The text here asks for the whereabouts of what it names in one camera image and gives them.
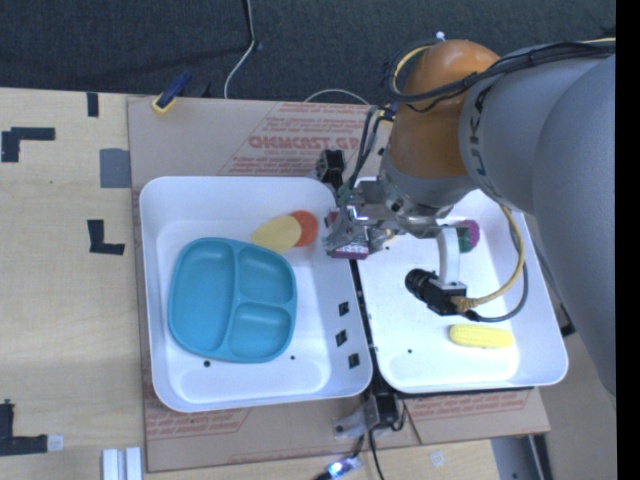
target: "wooden table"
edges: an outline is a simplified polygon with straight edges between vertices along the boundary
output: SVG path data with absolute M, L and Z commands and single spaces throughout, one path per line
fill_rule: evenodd
M 128 149 L 126 96 L 0 89 L 0 130 L 53 127 L 0 163 L 0 399 L 15 404 L 16 436 L 61 434 L 64 449 L 0 457 L 1 479 L 100 478 L 101 451 L 144 449 L 140 330 L 131 190 L 101 188 L 99 151 Z M 123 255 L 91 254 L 87 221 Z M 430 460 L 438 451 L 443 464 Z M 488 440 L 382 450 L 387 480 L 498 479 Z M 377 478 L 369 453 L 353 480 Z M 311 479 L 327 459 L 221 466 L 157 479 Z

